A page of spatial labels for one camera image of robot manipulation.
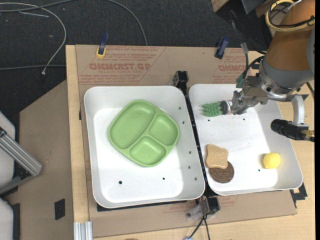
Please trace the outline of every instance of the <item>blue clamp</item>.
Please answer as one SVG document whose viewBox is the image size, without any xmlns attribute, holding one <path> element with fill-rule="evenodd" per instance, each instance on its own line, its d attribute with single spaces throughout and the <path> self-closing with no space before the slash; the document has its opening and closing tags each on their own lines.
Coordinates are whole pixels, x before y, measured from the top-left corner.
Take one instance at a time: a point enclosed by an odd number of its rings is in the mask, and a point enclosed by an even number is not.
<svg viewBox="0 0 320 240">
<path fill-rule="evenodd" d="M 225 49 L 230 42 L 229 36 L 224 36 L 220 39 L 219 43 L 216 44 L 218 46 L 218 50 L 215 52 L 215 57 L 218 59 L 222 59 L 225 53 Z"/>
<path fill-rule="evenodd" d="M 100 46 L 96 49 L 96 55 L 98 57 L 104 57 L 105 54 L 106 54 L 106 44 L 108 42 L 108 38 L 109 38 L 109 33 L 108 32 L 105 32 L 102 36 L 102 39 L 101 39 L 101 43 L 100 43 Z"/>
</svg>

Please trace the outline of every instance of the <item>wooden table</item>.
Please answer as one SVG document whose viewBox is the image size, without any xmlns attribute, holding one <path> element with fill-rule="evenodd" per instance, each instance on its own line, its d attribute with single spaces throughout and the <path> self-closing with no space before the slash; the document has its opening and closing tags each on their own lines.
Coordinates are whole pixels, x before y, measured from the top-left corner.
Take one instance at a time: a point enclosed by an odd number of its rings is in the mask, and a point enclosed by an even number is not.
<svg viewBox="0 0 320 240">
<path fill-rule="evenodd" d="M 70 129 L 70 155 L 72 174 L 73 216 L 75 223 L 84 223 L 90 220 L 87 183 L 83 150 L 83 133 L 79 120 L 79 83 L 77 72 L 76 47 L 66 46 L 67 90 Z M 310 93 L 304 86 L 302 93 Z M 279 104 L 283 118 L 291 120 L 293 112 L 291 104 Z M 314 129 L 314 100 L 310 95 L 305 101 L 305 123 Z M 315 239 L 315 144 L 309 141 L 293 141 L 292 145 L 303 174 L 303 182 L 308 197 L 297 202 L 297 214 L 292 216 L 271 217 L 247 221 L 238 221 L 209 225 L 213 240 L 312 240 Z M 189 236 L 194 227 L 134 233 L 95 238 L 99 240 L 182 240 Z M 207 239 L 205 226 L 201 226 L 193 236 L 194 240 Z"/>
</svg>

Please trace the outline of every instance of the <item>green plate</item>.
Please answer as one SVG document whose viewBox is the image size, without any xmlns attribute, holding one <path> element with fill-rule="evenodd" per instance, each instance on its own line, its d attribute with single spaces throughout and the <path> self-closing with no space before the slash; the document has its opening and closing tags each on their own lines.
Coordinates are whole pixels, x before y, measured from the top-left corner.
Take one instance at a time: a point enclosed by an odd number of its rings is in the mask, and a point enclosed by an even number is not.
<svg viewBox="0 0 320 240">
<path fill-rule="evenodd" d="M 134 100 L 115 117 L 108 129 L 111 144 L 135 163 L 152 167 L 161 163 L 176 145 L 178 124 L 145 100 Z"/>
</svg>

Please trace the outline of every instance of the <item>yellow cable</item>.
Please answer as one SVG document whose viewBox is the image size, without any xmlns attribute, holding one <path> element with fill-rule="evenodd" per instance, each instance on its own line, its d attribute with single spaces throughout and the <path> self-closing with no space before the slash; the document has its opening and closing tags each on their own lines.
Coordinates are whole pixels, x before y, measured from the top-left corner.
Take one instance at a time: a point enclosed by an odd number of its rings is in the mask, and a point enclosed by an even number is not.
<svg viewBox="0 0 320 240">
<path fill-rule="evenodd" d="M 272 10 L 277 6 L 277 5 L 280 5 L 282 3 L 289 3 L 289 4 L 293 4 L 294 1 L 293 0 L 278 0 L 274 3 L 271 4 L 270 6 L 270 11 L 272 12 Z M 304 29 L 310 25 L 313 25 L 315 23 L 315 19 L 312 19 L 310 20 L 309 22 L 306 22 L 305 24 L 303 25 L 300 25 L 300 26 L 293 26 L 293 27 L 278 27 L 278 26 L 275 26 L 273 25 L 271 22 L 270 22 L 270 19 L 269 19 L 269 12 L 267 11 L 266 14 L 265 14 L 265 22 L 266 24 L 268 25 L 269 28 L 275 30 L 275 31 L 279 31 L 279 32 L 289 32 L 289 31 L 296 31 L 296 30 L 301 30 L 301 29 Z"/>
</svg>

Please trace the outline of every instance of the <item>black fabric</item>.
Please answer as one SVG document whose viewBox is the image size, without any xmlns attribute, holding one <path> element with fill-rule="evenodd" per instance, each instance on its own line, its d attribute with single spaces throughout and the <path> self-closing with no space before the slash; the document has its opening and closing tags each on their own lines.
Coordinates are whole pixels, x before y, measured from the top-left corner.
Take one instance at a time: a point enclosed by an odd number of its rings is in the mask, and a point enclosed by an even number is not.
<svg viewBox="0 0 320 240">
<path fill-rule="evenodd" d="M 44 5 L 62 0 L 0 0 Z M 140 20 L 150 46 L 214 47 L 229 36 L 229 47 L 240 47 L 230 23 L 233 10 L 246 29 L 250 50 L 268 47 L 264 19 L 254 11 L 246 14 L 241 0 L 230 0 L 217 13 L 211 0 L 114 0 L 129 8 Z M 20 6 L 0 5 L 2 9 Z M 98 45 L 104 31 L 110 45 L 143 46 L 144 38 L 135 19 L 123 8 L 107 1 L 80 0 L 48 7 L 67 30 L 67 45 Z M 0 68 L 46 64 L 60 46 L 64 32 L 58 20 L 14 13 L 0 14 Z M 51 62 L 65 64 L 64 48 Z M 0 111 L 8 118 L 17 114 L 66 79 L 65 68 L 0 71 Z"/>
</svg>

